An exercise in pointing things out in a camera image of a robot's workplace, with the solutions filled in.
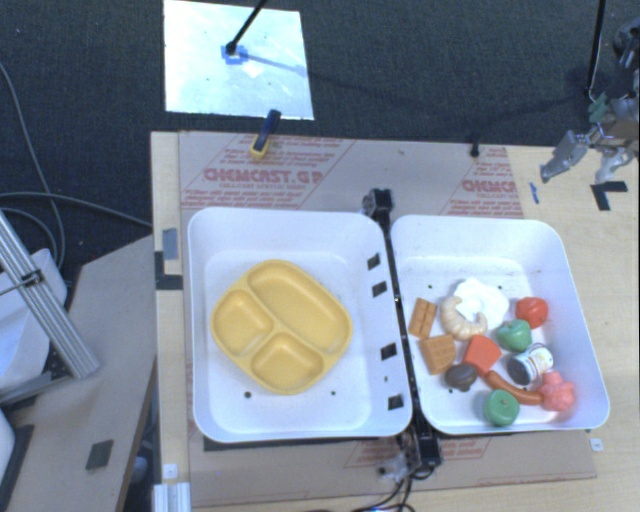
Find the wooden table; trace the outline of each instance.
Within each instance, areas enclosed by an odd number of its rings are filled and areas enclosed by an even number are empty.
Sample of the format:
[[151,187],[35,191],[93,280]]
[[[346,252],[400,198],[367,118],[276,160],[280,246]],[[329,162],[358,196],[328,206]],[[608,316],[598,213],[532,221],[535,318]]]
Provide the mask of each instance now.
[[[155,386],[152,240],[82,269],[70,318],[101,367],[8,415],[33,425],[8,512],[122,510]],[[87,470],[93,446],[108,447]]]
[[[454,150],[463,151],[460,145],[452,146]],[[590,151],[571,172],[542,185],[538,168],[550,158],[550,148],[509,147],[507,152],[524,217],[546,222],[564,242],[609,393],[610,417],[589,434],[603,448],[593,454],[598,476],[561,483],[414,492],[409,502],[416,510],[635,510],[640,502],[637,162],[618,170],[617,179],[626,182],[629,191],[609,193],[611,210],[600,211],[589,186],[599,166],[597,153]],[[156,251],[162,251],[158,226],[180,226],[179,212],[164,207],[179,196],[178,162],[178,135],[153,134]],[[537,187],[538,203],[530,183]],[[164,271],[180,274],[180,258],[165,261]],[[158,297],[165,308],[182,314],[178,291],[163,290]],[[168,484],[189,481],[184,346],[178,341],[184,337],[183,328],[169,319],[158,320],[162,458],[177,469],[176,474],[165,475],[163,481]],[[378,499],[342,497],[210,510],[347,511]]]

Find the toy sausage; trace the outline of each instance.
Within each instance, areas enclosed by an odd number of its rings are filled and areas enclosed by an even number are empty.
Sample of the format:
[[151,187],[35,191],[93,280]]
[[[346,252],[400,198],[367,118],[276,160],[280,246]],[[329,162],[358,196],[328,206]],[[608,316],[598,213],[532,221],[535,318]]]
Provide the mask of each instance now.
[[516,397],[516,400],[518,400],[522,405],[540,405],[542,403],[542,395],[540,393],[537,391],[526,391],[509,384],[499,373],[496,373],[493,370],[490,370],[485,374],[484,380],[492,389],[508,391]]

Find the pink toy food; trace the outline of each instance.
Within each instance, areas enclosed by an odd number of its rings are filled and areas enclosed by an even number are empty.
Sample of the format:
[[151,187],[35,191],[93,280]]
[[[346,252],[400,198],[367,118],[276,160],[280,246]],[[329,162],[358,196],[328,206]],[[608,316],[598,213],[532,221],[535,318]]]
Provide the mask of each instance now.
[[548,411],[565,411],[575,402],[573,382],[565,382],[557,370],[542,375],[542,386],[538,393],[542,395],[542,407]]

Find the blue tape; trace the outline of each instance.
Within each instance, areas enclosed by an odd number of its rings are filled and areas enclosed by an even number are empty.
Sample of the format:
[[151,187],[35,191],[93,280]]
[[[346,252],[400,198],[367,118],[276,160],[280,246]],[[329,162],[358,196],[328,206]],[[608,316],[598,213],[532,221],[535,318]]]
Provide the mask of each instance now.
[[236,47],[236,52],[233,55],[229,55],[227,53],[226,46],[223,45],[220,47],[220,53],[224,61],[232,66],[242,64],[243,62],[247,62],[249,60],[247,49],[242,45],[238,45]]
[[532,182],[529,182],[529,187],[531,187],[531,195],[533,196],[533,201],[536,204],[540,204],[540,201],[538,200],[538,189]]
[[253,145],[253,150],[256,152],[260,152],[264,149],[264,145],[267,143],[267,139],[269,135],[276,131],[278,127],[278,122],[280,121],[280,116],[282,114],[278,110],[271,109],[267,114],[267,118],[262,124],[262,128],[260,129],[260,133],[256,138],[255,144]]

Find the green toy apple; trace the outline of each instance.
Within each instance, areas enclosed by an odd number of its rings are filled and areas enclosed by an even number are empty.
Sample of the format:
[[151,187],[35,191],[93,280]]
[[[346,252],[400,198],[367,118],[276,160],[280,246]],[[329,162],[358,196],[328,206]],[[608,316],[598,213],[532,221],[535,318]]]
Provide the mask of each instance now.
[[498,327],[496,337],[507,350],[524,352],[531,345],[531,327],[526,320],[512,320]]
[[502,389],[495,389],[485,399],[484,416],[496,427],[506,427],[511,425],[520,412],[518,400]]

